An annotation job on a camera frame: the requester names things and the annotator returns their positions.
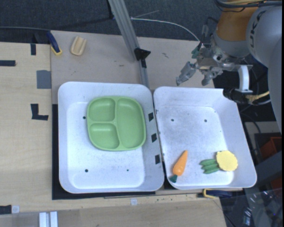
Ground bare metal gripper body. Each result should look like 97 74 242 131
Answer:
195 45 238 76

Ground white plastic tray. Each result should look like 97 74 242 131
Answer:
57 81 165 194
153 86 258 191

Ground green divided plate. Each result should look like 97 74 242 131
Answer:
86 96 147 152

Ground brown cardboard board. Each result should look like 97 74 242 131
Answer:
50 30 243 198

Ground yellow round toy biscuit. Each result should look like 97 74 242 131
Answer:
215 150 239 172

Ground green toy pea pods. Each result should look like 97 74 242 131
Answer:
199 158 221 175

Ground orange toy carrot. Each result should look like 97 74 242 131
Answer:
169 149 189 183

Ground black cylinder on white bracket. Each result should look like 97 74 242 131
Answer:
222 64 254 104

